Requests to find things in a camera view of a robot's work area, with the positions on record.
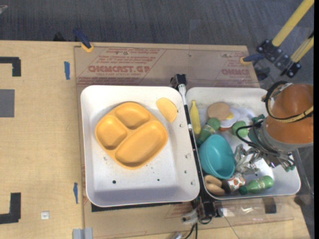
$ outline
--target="yellow pole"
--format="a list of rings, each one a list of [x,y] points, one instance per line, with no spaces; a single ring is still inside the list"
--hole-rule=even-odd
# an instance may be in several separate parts
[[[293,62],[299,62],[300,59],[313,47],[315,36],[307,38],[295,52],[290,56]]]
[[[303,0],[299,7],[295,10],[293,15],[288,19],[286,24],[282,27],[276,37],[272,40],[272,44],[275,47],[279,47],[280,44],[286,39],[289,33],[294,29],[306,12],[315,3],[315,0]]]

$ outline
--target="gray square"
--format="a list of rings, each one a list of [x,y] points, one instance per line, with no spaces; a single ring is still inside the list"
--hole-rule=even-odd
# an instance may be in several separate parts
[[[0,118],[14,117],[14,90],[0,90]]]

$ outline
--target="orange divided plate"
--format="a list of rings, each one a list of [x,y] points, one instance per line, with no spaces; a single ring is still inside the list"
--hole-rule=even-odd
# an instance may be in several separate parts
[[[163,149],[168,133],[143,106],[126,102],[101,118],[95,127],[95,138],[119,165],[138,169]]]

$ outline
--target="teal bowl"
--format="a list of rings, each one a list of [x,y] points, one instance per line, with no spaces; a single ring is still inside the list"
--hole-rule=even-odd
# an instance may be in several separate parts
[[[235,160],[229,143],[218,134],[213,134],[200,146],[200,166],[204,172],[219,179],[229,179],[235,171]]]

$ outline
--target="white plate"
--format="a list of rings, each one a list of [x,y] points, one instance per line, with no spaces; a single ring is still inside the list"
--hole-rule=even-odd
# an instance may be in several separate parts
[[[196,106],[199,112],[199,119],[201,126],[203,127],[208,120],[207,108],[216,102],[225,102],[230,107],[239,110],[242,114],[240,120],[248,122],[252,117],[257,117],[261,114],[267,116],[265,103],[261,101],[261,98],[266,94],[266,90],[258,88],[191,88],[186,93],[186,99],[188,107],[191,107],[191,101],[196,100]],[[230,144],[233,152],[236,146],[243,144],[245,149],[248,149],[248,145],[240,141],[234,136],[230,130],[226,132],[218,132],[222,135]],[[297,169],[286,172],[282,166],[271,168],[267,163],[261,159],[256,164],[260,168],[258,177],[269,175],[274,179],[274,186],[259,194],[240,195],[238,192],[234,192],[231,195],[225,195],[223,197],[214,197],[218,200],[231,200],[231,199],[244,199],[255,197],[270,197],[270,196],[283,196],[294,195],[301,187],[301,181]],[[247,182],[255,179],[255,175],[245,176]]]
[[[168,123],[156,107],[160,98],[168,98],[179,110],[172,123]],[[118,165],[99,146],[94,135],[97,122],[114,107],[128,101],[148,109],[168,132],[163,150],[137,170]],[[178,91],[170,87],[89,86],[81,93],[81,112],[86,192],[94,205],[185,202],[197,197],[199,181]]]

